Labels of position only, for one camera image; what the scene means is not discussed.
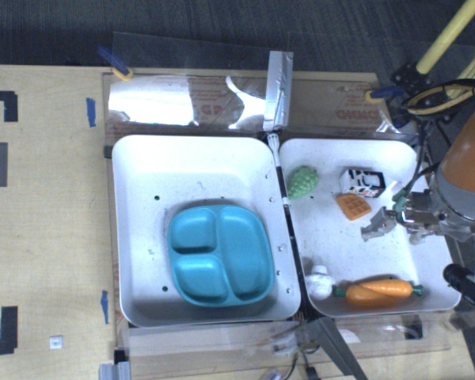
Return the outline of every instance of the metal bracket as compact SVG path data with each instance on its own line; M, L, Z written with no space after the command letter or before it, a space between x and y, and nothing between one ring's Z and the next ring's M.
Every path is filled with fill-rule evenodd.
M112 363L102 363L98 369L99 380L130 380L130 363L119 362L117 365Z
M396 226L394 211L387 211L385 207L371 218L371 224L361 228L361 236L364 241L371 238L381 237L390 232Z
M269 52L266 109L262 124L264 131L274 131L285 127L288 123L293 67L294 54L292 52Z

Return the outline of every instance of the blue tape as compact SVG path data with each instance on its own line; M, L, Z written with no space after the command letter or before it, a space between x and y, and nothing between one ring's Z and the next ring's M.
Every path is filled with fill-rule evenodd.
M95 124L95 100L93 98L86 98L86 115L88 116L88 123L90 127L96 127Z
M108 292L106 290L102 290L101 306L102 306L102 312L104 313L104 322L107 325L109 323L109 315L108 315Z
M405 91L396 85L389 85L381 89L375 90L370 94L371 98L386 98L386 97L395 97L402 96L405 94Z
M117 55L112 53L112 50L110 50L108 47L99 46L97 49L97 54L107 60L111 64L111 66L118 70L121 74L124 74L126 76L130 73L124 61L122 61Z

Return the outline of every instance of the blue divided plate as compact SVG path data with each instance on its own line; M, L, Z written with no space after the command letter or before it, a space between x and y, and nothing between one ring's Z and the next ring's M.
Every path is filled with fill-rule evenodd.
M202 206L176 214L167 233L174 283L197 306L240 306L264 298L274 282L262 221L238 206Z

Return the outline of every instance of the green broccoli toy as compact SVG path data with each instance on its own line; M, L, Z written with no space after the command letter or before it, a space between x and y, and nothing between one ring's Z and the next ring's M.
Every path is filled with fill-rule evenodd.
M289 199L298 199L299 197L310 194L318 184L317 170L303 166L295 171L287 184L287 193Z

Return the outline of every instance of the wooden board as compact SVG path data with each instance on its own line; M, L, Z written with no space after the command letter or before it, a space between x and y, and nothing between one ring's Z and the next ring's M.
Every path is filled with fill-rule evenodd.
M19 310L18 347L0 356L0 380L97 378L99 364L112 361L115 300L102 103L108 72L0 66L0 90L13 90L19 99L17 123L3 122L0 103L0 142L9 144L8 185L0 188L0 309ZM96 127L89 126L86 98L95 100ZM108 325L102 291L108 292ZM63 348L50 349L50 336L58 335ZM359 362L370 378L475 379L462 334L448 336L445 351ZM341 377L333 363L316 367L321 377ZM254 379L265 371L189 378ZM300 364L291 379L305 377Z

